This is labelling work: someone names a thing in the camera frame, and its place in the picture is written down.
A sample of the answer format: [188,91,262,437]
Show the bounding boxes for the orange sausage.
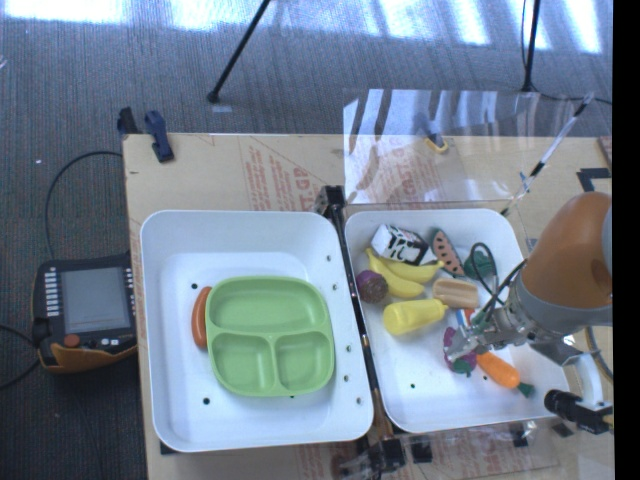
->
[190,285,214,350]

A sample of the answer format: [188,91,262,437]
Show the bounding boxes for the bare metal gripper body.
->
[471,305,532,353]

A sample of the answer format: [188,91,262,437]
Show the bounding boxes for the white plastic tray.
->
[139,209,375,454]
[343,207,572,435]

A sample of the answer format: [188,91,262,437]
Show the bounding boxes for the black cylinder on white bracket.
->
[543,349,614,436]

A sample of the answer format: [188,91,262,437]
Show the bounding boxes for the green divided plate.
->
[204,275,337,398]

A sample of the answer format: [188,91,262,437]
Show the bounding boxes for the yellow banana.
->
[364,247,427,300]
[385,258,446,285]

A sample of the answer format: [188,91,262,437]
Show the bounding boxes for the dark green vegetable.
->
[463,250,497,280]

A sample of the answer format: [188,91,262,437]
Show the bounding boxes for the purple grapes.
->
[442,326,479,378]

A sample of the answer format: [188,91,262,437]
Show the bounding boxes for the tan hot dog bun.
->
[431,277,481,311]

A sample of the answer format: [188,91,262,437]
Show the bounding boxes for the red watermelon slice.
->
[430,228,467,278]

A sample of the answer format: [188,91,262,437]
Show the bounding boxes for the orange carrot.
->
[475,351,537,399]

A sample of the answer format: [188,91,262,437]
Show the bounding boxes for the black block with thin wires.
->
[313,184,347,218]
[364,436,407,471]

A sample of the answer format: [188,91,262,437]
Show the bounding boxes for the purple and brown round slice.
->
[355,269,390,305]

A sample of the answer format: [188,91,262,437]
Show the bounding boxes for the yellow bottle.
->
[382,298,450,337]

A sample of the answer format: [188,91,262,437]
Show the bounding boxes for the black and white milk carton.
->
[370,223,431,266]

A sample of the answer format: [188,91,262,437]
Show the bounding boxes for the brown cardboard board red print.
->
[122,132,614,480]

